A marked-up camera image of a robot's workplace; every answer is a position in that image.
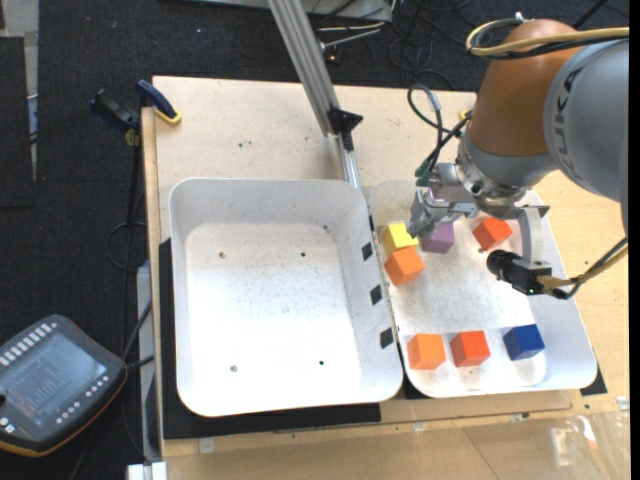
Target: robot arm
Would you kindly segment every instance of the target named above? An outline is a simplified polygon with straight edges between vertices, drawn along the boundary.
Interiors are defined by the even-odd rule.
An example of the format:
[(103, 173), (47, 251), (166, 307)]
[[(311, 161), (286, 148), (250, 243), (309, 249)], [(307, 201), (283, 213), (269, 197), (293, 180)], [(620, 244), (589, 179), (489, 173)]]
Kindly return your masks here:
[[(580, 34), (553, 20), (505, 21), (518, 24), (503, 44)], [(478, 210), (517, 219), (522, 256), (494, 251), (487, 266), (527, 295), (544, 293), (539, 278), (551, 274), (539, 256), (540, 219), (548, 207), (517, 203), (552, 170), (619, 201), (628, 234), (629, 41), (582, 43), (586, 46), (492, 60), (456, 162), (437, 164), (423, 176), (424, 190), (416, 192), (407, 221), (412, 236), (425, 238), (441, 223), (473, 217)]]

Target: white tray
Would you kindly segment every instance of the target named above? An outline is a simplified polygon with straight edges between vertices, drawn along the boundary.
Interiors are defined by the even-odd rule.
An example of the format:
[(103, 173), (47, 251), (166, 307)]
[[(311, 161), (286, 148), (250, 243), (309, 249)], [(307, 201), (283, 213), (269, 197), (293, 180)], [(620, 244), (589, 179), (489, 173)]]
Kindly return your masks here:
[(190, 178), (171, 191), (169, 215), (177, 388), (191, 411), (397, 393), (402, 365), (361, 192), (339, 180)]
[[(409, 218), (417, 187), (413, 180), (387, 181), (373, 188), (370, 211), (378, 233), (391, 222)], [(535, 193), (521, 204), (542, 204)], [(582, 388), (596, 376), (597, 365), (574, 299), (546, 295), (527, 297), (488, 271), (488, 253), (472, 234), (482, 219), (461, 217), (454, 223), (455, 244), (446, 254), (419, 251), (425, 270), (413, 282), (387, 283), (405, 369), (423, 394), (458, 397), (518, 391)], [(517, 221), (513, 234), (498, 248), (522, 253)], [(543, 219), (544, 258), (553, 275), (565, 277), (551, 228)], [(380, 247), (381, 260), (386, 255)], [(545, 350), (529, 359), (511, 361), (502, 340), (513, 326), (535, 323)], [(449, 342), (461, 331), (485, 332), (491, 357), (477, 367), (458, 368)], [(447, 360), (436, 370), (409, 368), (407, 343), (417, 333), (442, 334)]]

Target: bin with colored blocks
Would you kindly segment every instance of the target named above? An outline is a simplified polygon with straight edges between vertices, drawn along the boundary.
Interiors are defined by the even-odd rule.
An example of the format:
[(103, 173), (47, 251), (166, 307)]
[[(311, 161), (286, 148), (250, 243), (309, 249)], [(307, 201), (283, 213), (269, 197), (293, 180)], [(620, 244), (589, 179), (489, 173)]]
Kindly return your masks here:
[(415, 280), (424, 270), (424, 263), (415, 247), (405, 247), (393, 252), (384, 268), (395, 286)]
[(446, 254), (454, 242), (453, 222), (444, 222), (436, 228), (433, 235), (420, 239), (420, 249), (422, 252)]
[(407, 352), (414, 370), (435, 370), (446, 360), (441, 334), (416, 334), (407, 343)]
[(533, 357), (544, 350), (544, 342), (536, 324), (514, 327), (502, 339), (512, 361)]
[(418, 245), (418, 239), (411, 238), (404, 222), (392, 222), (389, 224), (380, 235), (380, 241), (387, 256), (391, 256), (398, 249)]
[(453, 362), (459, 368), (478, 366), (491, 357), (489, 344), (483, 331), (463, 331), (449, 343)]
[(488, 251), (492, 247), (500, 245), (511, 236), (513, 230), (511, 226), (503, 220), (495, 217), (484, 219), (478, 226), (473, 229), (473, 236), (480, 244), (480, 247)]

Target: wooden table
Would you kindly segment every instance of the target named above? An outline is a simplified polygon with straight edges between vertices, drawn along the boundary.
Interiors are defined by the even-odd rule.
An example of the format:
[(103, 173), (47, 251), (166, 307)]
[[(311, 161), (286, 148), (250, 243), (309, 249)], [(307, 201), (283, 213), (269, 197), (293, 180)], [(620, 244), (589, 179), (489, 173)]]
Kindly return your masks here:
[[(142, 113), (159, 375), (158, 245), (170, 237), (167, 202), (171, 188), (189, 177), (335, 179), (341, 171), (336, 145), (322, 136), (300, 84), (175, 77), (155, 77), (153, 84), (183, 114), (182, 122), (171, 127), (150, 109)], [(435, 130), (411, 111), (406, 90), (337, 86), (336, 92), (342, 108), (364, 116), (354, 140), (365, 194), (381, 181), (413, 179), (414, 169), (435, 144)], [(475, 101), (472, 93), (437, 94), (445, 126), (453, 126)], [(428, 113), (426, 101), (422, 107)], [(455, 144), (448, 145), (440, 161), (453, 161), (455, 150)], [(585, 192), (560, 172), (547, 176), (536, 192), (551, 206), (547, 218), (568, 274), (585, 271), (624, 236), (619, 205)], [(219, 478), (225, 479), (336, 474), (341, 478), (388, 478), (390, 467), (404, 478), (430, 478), (435, 457), (445, 461), (443, 471), (451, 478), (469, 471), (483, 478), (480, 471), (486, 465), (469, 439), (469, 428), (508, 426), (523, 414), (531, 420), (616, 414), (621, 403), (618, 397), (629, 399), (627, 261), (583, 286), (576, 300), (608, 388), (606, 394), (585, 398), (579, 390), (570, 390), (425, 400), (407, 400), (399, 394), (381, 404), (382, 421), (375, 425), (200, 440), (161, 438), (160, 451), (170, 479), (209, 478), (205, 472), (210, 473), (211, 468), (224, 472)], [(422, 460), (427, 450), (429, 467)], [(356, 463), (345, 458), (345, 453), (357, 457)], [(390, 462), (382, 465), (381, 454)], [(466, 459), (457, 459), (461, 455)], [(334, 458), (331, 465), (327, 457)], [(487, 478), (494, 478), (490, 468), (487, 471)]]

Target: orange block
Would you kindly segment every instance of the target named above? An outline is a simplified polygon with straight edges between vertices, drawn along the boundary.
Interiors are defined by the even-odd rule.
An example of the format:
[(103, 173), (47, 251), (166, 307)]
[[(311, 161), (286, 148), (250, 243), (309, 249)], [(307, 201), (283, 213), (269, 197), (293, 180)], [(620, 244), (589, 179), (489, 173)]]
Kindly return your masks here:
[(451, 340), (453, 362), (457, 367), (478, 366), (491, 357), (483, 331), (465, 331)]
[(424, 263), (415, 247), (394, 251), (384, 264), (391, 282), (398, 286), (416, 279), (424, 270)]
[(441, 334), (416, 334), (407, 343), (407, 352), (414, 370), (435, 370), (446, 360)]
[(488, 251), (492, 247), (501, 244), (513, 233), (511, 226), (505, 221), (489, 217), (483, 220), (473, 230), (473, 236), (476, 237), (480, 247)]

